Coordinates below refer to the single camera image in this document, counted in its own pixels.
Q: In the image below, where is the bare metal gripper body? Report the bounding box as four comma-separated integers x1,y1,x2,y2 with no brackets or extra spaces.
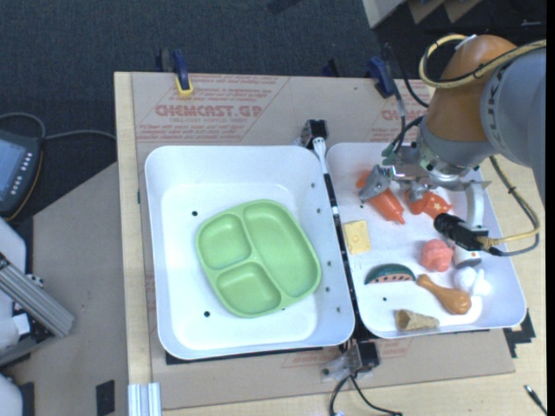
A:
388,143,474,191

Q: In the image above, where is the orange toy bottle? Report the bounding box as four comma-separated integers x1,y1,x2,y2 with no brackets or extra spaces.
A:
356,170,407,225

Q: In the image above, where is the thin black and white rod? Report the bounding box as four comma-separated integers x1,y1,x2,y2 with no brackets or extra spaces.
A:
312,137,362,342

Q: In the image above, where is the yellow cheese wedge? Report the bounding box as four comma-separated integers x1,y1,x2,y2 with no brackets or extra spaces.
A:
343,219,373,257

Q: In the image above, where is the white plastic tray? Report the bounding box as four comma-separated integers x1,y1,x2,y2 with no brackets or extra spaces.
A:
144,145,356,361
325,141,528,340

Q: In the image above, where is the pink lumpy toy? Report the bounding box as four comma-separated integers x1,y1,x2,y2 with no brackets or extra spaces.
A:
420,238,454,273

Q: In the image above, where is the green watermelon slice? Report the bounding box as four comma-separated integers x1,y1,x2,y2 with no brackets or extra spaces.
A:
363,263,417,287

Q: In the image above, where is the white lumpy toy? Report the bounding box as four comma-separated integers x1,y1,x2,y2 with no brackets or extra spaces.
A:
453,266,493,298

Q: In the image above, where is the brown chicken drumstick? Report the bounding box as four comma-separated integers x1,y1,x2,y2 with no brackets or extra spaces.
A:
416,273,473,316

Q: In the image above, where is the tan ice cream cone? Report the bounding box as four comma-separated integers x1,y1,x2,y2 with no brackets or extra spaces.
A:
393,309,441,333

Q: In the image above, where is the green divided plate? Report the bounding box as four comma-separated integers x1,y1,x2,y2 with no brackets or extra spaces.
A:
194,198,323,319

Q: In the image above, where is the brown cardboard board red print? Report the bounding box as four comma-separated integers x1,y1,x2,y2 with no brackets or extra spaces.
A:
129,72,517,411

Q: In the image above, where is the black cylinder on white bracket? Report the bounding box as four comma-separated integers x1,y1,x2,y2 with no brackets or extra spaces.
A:
433,179,493,251

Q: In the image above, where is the black block with thin wires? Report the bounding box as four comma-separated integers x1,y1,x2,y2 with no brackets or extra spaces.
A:
302,118,329,147
320,340,382,383

